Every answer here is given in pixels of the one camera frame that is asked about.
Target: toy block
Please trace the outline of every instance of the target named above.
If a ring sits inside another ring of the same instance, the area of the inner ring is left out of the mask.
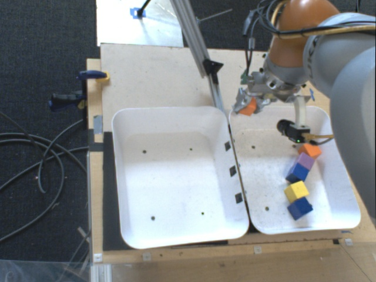
[[[312,205],[305,197],[302,197],[287,207],[294,220],[298,220],[300,217],[306,215],[313,210]]]
[[[299,148],[298,152],[306,153],[313,159],[317,159],[317,157],[321,154],[321,149],[317,145],[305,143]]]
[[[309,195],[308,189],[306,188],[303,181],[296,182],[294,184],[289,185],[284,190],[284,194],[286,194],[287,199],[290,203],[293,203],[294,201]]]
[[[313,163],[315,163],[315,159],[307,155],[306,153],[302,152],[299,157],[296,159],[296,163],[301,164],[303,167],[307,168],[308,170],[312,169]]]
[[[308,172],[310,171],[307,168],[295,162],[288,172],[286,180],[288,180],[290,183],[305,181],[308,176]]]
[[[249,103],[249,105],[247,105],[244,109],[241,109],[239,113],[243,115],[251,116],[256,109],[257,109],[256,98],[252,97],[252,100]]]

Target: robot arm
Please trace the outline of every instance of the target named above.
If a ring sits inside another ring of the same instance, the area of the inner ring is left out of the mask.
[[[266,7],[257,10],[258,20],[274,34],[270,50],[260,72],[246,70],[242,84],[247,89],[239,89],[233,109],[241,111],[252,98],[255,113],[277,99],[294,102],[296,122],[280,122],[278,129],[291,129],[290,139],[303,142],[305,104],[298,93],[309,80],[330,98],[338,150],[375,218],[375,17],[341,14],[327,0],[274,0],[268,9],[272,4],[277,6],[269,22],[268,13],[263,16]]]

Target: plastic tray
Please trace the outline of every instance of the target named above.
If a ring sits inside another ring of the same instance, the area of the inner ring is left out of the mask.
[[[114,115],[112,131],[120,230],[128,245],[146,249],[247,232],[249,218],[221,111],[123,109]]]
[[[231,130],[251,221],[265,234],[349,229],[360,222],[360,210],[346,169],[332,140],[320,146],[322,154],[305,180],[313,211],[295,221],[287,210],[284,189],[298,148],[276,126],[280,119],[295,120],[294,108],[267,106],[251,117],[230,114]],[[331,134],[330,118],[320,108],[307,107],[307,125],[317,135]]]

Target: dark floor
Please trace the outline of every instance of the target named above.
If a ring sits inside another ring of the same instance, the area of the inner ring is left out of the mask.
[[[260,0],[191,0],[199,18],[233,8],[233,12],[203,22],[202,33],[210,48],[243,48],[241,29],[250,9]],[[355,0],[331,0],[344,11]],[[361,12],[375,15],[375,0],[362,0]],[[76,109],[51,113],[52,93],[80,89],[75,76],[85,69],[86,58],[98,58],[95,0],[0,0],[0,112],[29,133],[53,139],[82,118]],[[265,50],[270,36],[258,30],[256,49]],[[17,132],[0,119],[0,131]],[[80,126],[59,143],[66,148],[87,145]],[[78,153],[82,162],[85,153]],[[0,185],[40,160],[32,146],[0,146]],[[88,230],[86,175],[68,159],[65,187],[55,206],[42,220],[0,242],[0,259],[67,261],[81,241],[77,228]],[[51,203],[59,187],[60,171],[50,166],[50,189],[38,191],[36,171],[0,191],[0,239],[34,218]]]

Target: blue tape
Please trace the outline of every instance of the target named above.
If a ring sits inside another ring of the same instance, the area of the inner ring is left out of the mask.
[[[137,11],[138,11],[139,9],[140,9],[140,8],[134,7],[134,8],[131,8],[131,9],[129,10],[130,15],[132,16],[133,19],[140,19],[140,18],[145,18],[145,17],[146,17],[146,11],[145,11],[145,10],[142,12],[142,17],[139,17],[139,16],[137,15]]]
[[[312,89],[310,89],[310,93],[311,93],[312,100],[315,101],[315,96],[313,96],[313,90]]]

